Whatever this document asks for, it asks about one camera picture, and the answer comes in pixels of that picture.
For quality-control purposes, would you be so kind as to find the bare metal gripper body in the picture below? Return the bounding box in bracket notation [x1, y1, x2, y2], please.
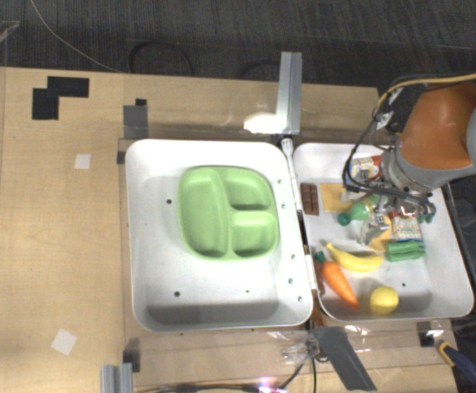
[367, 178, 436, 221]

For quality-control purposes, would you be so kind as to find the yellow wedge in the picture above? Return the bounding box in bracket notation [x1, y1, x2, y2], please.
[366, 228, 392, 254]

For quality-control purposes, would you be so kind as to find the green bottle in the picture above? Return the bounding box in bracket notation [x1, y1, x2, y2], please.
[337, 200, 377, 227]

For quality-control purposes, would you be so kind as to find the colourful printed carton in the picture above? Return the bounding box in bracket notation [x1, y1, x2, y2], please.
[388, 213, 422, 242]

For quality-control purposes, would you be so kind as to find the yellow banana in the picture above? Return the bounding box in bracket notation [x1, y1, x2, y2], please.
[325, 242, 386, 273]

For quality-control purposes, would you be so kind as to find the green packet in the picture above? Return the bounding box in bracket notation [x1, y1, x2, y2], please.
[385, 238, 426, 263]

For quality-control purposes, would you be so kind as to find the yellow flat square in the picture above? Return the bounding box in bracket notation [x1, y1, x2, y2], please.
[318, 183, 350, 214]

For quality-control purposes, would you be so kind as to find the white and red carton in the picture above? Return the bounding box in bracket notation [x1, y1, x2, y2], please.
[349, 156, 384, 180]

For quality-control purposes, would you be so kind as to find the orange carrot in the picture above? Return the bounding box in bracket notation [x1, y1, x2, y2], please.
[313, 251, 361, 311]

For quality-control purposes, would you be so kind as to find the brown chocolate bar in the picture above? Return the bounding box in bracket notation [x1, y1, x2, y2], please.
[300, 183, 321, 217]

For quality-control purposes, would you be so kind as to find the yellow lemon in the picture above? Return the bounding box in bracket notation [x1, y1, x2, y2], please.
[369, 286, 400, 315]

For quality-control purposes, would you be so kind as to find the white plastic tray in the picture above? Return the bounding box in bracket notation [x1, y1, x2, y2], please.
[292, 142, 476, 323]
[125, 138, 315, 333]

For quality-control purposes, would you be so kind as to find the green divided plate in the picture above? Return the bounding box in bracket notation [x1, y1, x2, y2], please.
[177, 165, 282, 260]

